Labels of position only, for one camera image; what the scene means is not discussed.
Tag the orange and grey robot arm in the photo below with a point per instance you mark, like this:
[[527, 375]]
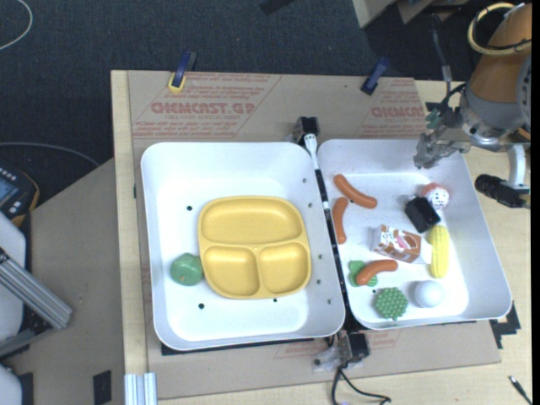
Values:
[[500, 53]]

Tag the brown cardboard board red print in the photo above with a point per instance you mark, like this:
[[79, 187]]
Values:
[[261, 99]]

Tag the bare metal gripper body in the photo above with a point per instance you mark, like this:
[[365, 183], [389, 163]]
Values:
[[453, 139]]

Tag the yellow toy corn cob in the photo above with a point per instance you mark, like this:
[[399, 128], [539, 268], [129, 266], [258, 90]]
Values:
[[439, 251]]

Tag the small black box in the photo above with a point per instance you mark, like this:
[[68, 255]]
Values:
[[422, 214]]

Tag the green toy pepper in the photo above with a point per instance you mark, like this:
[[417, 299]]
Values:
[[185, 269]]

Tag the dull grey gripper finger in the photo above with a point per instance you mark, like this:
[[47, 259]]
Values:
[[434, 157], [419, 155]]

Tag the green toy grapes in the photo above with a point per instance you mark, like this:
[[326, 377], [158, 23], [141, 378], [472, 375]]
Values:
[[390, 303]]

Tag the orange toy sausage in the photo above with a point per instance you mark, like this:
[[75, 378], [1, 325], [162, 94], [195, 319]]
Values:
[[339, 222], [375, 269], [354, 192]]

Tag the thin black and white rod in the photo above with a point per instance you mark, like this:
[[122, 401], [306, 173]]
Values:
[[322, 188]]

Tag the yellow divided plate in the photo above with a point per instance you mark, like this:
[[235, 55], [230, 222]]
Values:
[[253, 247]]

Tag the brown and white carton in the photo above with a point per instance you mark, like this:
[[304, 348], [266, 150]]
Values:
[[398, 245]]

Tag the black cylinder on white bracket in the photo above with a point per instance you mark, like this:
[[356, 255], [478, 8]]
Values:
[[498, 190]]

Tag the red-haired white toy figure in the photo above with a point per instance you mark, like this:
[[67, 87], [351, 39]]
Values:
[[438, 196]]

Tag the green toy lettuce leaf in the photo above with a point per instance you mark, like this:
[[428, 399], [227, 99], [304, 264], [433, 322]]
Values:
[[353, 268]]

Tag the white plastic tray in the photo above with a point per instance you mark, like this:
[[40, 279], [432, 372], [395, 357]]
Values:
[[177, 209], [468, 226]]

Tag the white ball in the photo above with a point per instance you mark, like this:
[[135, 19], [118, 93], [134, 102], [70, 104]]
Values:
[[428, 293]]

